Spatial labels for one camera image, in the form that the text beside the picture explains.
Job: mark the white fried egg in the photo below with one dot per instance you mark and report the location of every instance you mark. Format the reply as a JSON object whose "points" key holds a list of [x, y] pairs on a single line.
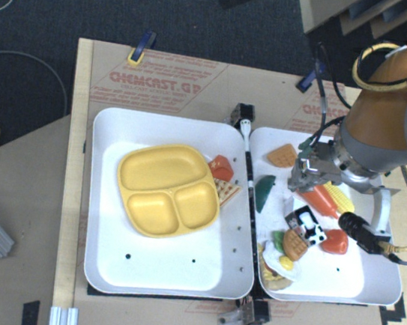
{"points": [[282, 266]]}

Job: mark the brown round waffle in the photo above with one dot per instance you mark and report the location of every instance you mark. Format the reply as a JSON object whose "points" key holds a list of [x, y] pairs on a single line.
{"points": [[294, 245]]}

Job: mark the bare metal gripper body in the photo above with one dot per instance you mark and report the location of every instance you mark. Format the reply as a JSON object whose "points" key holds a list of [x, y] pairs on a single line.
{"points": [[324, 164]]}

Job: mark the yellow corn cob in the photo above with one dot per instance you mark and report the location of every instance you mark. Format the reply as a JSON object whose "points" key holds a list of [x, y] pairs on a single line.
{"points": [[340, 198]]}

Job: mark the black and white milk carton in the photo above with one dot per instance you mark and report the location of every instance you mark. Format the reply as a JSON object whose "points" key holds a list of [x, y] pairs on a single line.
{"points": [[308, 224]]}

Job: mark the brown cardboard board, red print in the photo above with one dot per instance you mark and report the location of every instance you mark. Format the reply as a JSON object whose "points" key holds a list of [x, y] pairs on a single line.
{"points": [[184, 87]]}

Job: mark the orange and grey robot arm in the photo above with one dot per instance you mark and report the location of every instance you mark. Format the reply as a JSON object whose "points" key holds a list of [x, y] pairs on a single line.
{"points": [[381, 112]]}

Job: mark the yellow divided plate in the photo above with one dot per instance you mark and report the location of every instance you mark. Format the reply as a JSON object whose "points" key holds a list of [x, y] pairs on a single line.
{"points": [[163, 174]]}

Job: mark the tan pizza slice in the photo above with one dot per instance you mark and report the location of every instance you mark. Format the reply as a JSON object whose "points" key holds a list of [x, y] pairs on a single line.
{"points": [[228, 192]]}

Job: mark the white plastic tray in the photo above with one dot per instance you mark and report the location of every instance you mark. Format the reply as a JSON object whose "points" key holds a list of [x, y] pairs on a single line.
{"points": [[337, 284], [158, 264]]}

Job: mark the black cylinder on white bracket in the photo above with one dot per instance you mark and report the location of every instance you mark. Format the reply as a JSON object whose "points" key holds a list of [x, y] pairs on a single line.
{"points": [[357, 225]]}

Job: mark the green lettuce leaf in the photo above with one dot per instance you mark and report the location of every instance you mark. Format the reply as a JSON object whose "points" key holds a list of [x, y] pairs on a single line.
{"points": [[277, 241]]}

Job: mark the red tomato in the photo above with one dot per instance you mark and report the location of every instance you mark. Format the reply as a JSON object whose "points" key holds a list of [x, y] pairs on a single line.
{"points": [[335, 242]]}

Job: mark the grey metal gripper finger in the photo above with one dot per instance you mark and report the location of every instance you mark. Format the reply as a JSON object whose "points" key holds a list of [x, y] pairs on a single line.
{"points": [[311, 183], [295, 181]]}

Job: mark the tan burger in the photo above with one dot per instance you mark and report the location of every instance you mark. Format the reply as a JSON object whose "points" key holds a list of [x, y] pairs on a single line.
{"points": [[274, 282]]}

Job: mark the thin black and white rod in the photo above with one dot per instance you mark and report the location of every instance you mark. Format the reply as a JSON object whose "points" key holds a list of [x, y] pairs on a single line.
{"points": [[251, 180]]}

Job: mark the orange waffle biscuit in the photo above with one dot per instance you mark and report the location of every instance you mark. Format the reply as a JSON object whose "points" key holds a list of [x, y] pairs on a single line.
{"points": [[282, 156]]}

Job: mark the green wedge slice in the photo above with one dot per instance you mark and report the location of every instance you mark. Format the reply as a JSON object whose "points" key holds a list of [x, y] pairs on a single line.
{"points": [[262, 193]]}

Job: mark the red carton with yellow star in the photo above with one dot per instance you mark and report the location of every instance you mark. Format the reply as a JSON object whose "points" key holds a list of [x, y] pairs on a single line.
{"points": [[222, 166]]}

